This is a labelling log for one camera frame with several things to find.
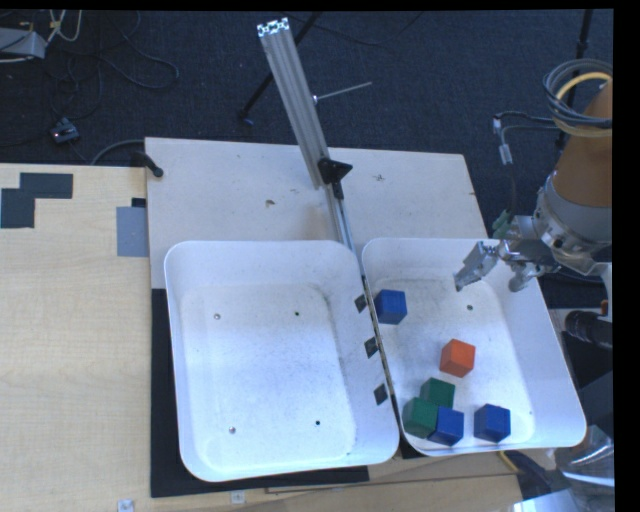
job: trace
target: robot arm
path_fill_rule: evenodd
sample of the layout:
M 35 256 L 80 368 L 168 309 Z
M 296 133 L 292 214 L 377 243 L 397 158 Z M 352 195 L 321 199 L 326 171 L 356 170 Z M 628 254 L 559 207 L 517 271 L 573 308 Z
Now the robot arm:
M 569 70 L 575 70 L 579 63 L 573 62 Z M 555 95 L 555 101 L 561 102 L 572 82 L 607 76 L 587 73 L 583 75 L 586 78 L 574 78 Z M 571 136 L 538 192 L 533 215 L 515 216 L 495 246 L 478 242 L 473 247 L 454 276 L 458 291 L 482 279 L 498 260 L 514 271 L 509 282 L 513 292 L 524 288 L 530 279 L 561 267 L 584 276 L 600 276 L 607 271 L 609 264 L 594 261 L 593 254 L 609 246 L 612 238 L 612 98 L 613 78 L 609 76 L 579 116 L 579 123 L 585 125 L 570 127 L 562 114 L 555 117 L 554 113 L 556 124 Z M 601 124 L 588 126 L 589 120 Z

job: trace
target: toy block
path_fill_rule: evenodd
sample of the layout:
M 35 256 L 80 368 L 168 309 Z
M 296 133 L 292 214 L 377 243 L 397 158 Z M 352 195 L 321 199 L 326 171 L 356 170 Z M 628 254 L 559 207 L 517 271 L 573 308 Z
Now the toy block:
M 427 439 L 434 443 L 453 446 L 464 435 L 464 414 L 450 407 L 438 406 L 436 429 Z
M 511 411 L 497 405 L 485 404 L 473 415 L 473 436 L 499 443 L 511 434 Z
M 438 406 L 421 398 L 412 398 L 402 410 L 405 432 L 426 439 L 436 429 Z
M 440 371 L 464 377 L 473 370 L 475 363 L 476 347 L 464 341 L 452 338 L 441 351 Z
M 420 398 L 436 405 L 453 408 L 456 387 L 435 377 L 431 377 L 420 387 Z
M 407 316 L 407 301 L 403 291 L 380 290 L 373 299 L 378 322 L 398 325 Z

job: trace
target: green cube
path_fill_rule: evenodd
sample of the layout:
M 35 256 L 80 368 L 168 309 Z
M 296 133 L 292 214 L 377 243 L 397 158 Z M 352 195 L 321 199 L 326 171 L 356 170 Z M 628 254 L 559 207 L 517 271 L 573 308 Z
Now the green cube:
M 402 410 L 402 422 L 405 432 L 426 439 L 436 429 L 438 406 L 436 404 L 412 398 Z
M 453 409 L 453 395 L 456 387 L 449 382 L 431 377 L 420 388 L 420 398 L 426 402 Z

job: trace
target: orange cube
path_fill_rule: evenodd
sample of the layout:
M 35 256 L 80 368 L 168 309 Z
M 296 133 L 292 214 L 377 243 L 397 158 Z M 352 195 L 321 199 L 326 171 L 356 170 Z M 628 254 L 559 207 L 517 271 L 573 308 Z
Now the orange cube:
M 464 341 L 452 338 L 442 348 L 440 355 L 440 371 L 450 373 L 456 377 L 464 377 L 473 370 L 476 347 Z

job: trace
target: white tray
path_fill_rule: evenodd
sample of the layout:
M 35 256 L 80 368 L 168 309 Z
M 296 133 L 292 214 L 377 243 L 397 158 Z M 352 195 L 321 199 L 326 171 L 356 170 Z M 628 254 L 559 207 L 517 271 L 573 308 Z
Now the white tray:
M 397 450 L 358 261 L 333 241 L 188 241 L 165 258 L 180 454 L 205 481 Z
M 404 437 L 430 456 L 575 446 L 586 422 L 537 281 L 512 293 L 513 272 L 499 262 L 482 281 L 455 290 L 453 275 L 476 242 L 381 238 L 363 250 L 372 296 L 384 288 L 406 294 L 402 322 L 379 326 L 399 410 L 436 377 L 456 386 L 453 408 L 464 413 L 464 437 L 452 447 L 402 428 Z M 451 338 L 476 347 L 474 369 L 462 378 L 439 370 Z M 473 437 L 473 413 L 485 403 L 511 411 L 511 435 L 500 444 Z

